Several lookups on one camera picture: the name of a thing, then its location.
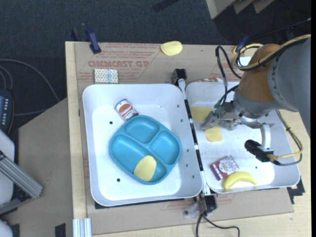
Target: red and white can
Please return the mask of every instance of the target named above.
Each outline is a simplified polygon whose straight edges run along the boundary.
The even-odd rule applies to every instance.
[[[124,119],[124,121],[128,121],[130,118],[138,115],[138,112],[133,108],[133,106],[126,99],[123,99],[122,101],[120,101],[116,105],[115,109]]]

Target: white tray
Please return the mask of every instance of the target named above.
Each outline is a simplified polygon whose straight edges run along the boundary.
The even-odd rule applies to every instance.
[[[237,85],[236,82],[230,82],[228,88]],[[190,107],[203,106],[214,109],[216,102],[224,94],[223,83],[221,82],[192,82],[186,88],[186,94]],[[233,99],[233,93],[230,93],[226,101]],[[275,155],[289,154],[292,152],[288,142],[283,125],[275,111],[270,112],[260,122],[274,123],[271,127],[271,148]],[[197,141],[201,154],[201,160],[205,171],[205,178],[210,189],[217,193],[231,193],[248,190],[270,189],[278,187],[290,187],[297,184],[300,179],[300,173],[297,165],[277,166],[270,162],[260,162],[250,152],[247,152],[244,143],[251,139],[261,143],[261,132],[259,129],[251,129],[245,125],[238,125],[233,131],[227,130],[220,124],[222,141],[210,142],[205,137],[205,132],[201,130],[201,123],[195,122]],[[234,188],[224,190],[222,181],[218,181],[213,174],[210,166],[222,158],[232,155],[240,171],[246,171],[251,174],[254,180],[258,182],[253,185],[248,182],[238,182]],[[295,161],[294,157],[280,159],[282,163]]]
[[[83,107],[91,193],[103,206],[191,198],[202,180],[182,92],[171,84],[95,84],[85,89]],[[142,184],[120,169],[109,155],[109,141],[124,121],[115,106],[127,99],[180,140],[182,153],[169,175],[155,185]]]

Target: yellow object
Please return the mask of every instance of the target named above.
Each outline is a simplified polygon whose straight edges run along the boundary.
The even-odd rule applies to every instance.
[[[238,171],[230,174],[228,177],[224,179],[223,187],[225,190],[228,190],[232,185],[236,182],[250,182],[253,184],[257,184],[255,180],[253,180],[252,176],[248,172]]]
[[[144,181],[150,181],[154,176],[157,162],[152,156],[145,156],[137,163],[134,175]]]
[[[212,109],[208,107],[194,106],[191,108],[192,118],[196,122],[205,122],[206,117],[211,111]],[[205,136],[209,141],[221,141],[222,133],[219,125],[205,130]]]
[[[160,46],[166,55],[176,55],[182,51],[182,44],[179,41],[170,41]]]

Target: yellow banana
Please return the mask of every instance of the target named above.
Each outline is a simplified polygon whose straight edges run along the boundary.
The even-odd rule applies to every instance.
[[[228,190],[233,184],[236,182],[250,182],[253,184],[257,184],[255,180],[251,177],[251,175],[248,172],[244,171],[238,171],[230,174],[228,177],[224,179],[223,186],[225,190]]]

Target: blue plate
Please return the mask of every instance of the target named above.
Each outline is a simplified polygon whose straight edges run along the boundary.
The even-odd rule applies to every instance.
[[[161,182],[173,169],[181,155],[179,139],[164,125],[151,117],[138,115],[125,122],[109,144],[112,159],[126,173],[145,184]],[[150,181],[133,174],[138,162],[152,156],[157,165]]]

